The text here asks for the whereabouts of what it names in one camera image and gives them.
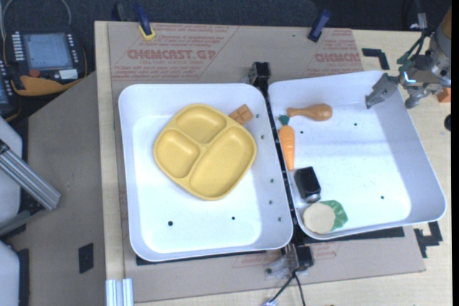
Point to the orange carrot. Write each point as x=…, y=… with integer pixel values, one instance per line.
x=287, y=145

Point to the brown biscuit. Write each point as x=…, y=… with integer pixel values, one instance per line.
x=241, y=114

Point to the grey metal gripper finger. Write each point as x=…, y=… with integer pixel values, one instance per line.
x=381, y=91
x=415, y=96

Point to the thin black rod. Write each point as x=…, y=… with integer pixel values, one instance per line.
x=283, y=168

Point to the brown cardboard board red print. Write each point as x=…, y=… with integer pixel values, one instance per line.
x=215, y=43

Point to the yellow divided plate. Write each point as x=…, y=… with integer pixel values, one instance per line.
x=218, y=161

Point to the tan bun with green lettuce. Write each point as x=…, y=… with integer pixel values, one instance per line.
x=320, y=218

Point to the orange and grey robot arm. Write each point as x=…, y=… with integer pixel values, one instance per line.
x=446, y=25

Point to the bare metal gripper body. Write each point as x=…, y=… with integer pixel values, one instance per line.
x=428, y=71

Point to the brown chicken drumstick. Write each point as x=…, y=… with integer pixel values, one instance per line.
x=317, y=112

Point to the orange cube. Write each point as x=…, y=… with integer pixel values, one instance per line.
x=445, y=95

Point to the white plastic tray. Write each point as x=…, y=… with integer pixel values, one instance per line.
x=365, y=172
x=201, y=225

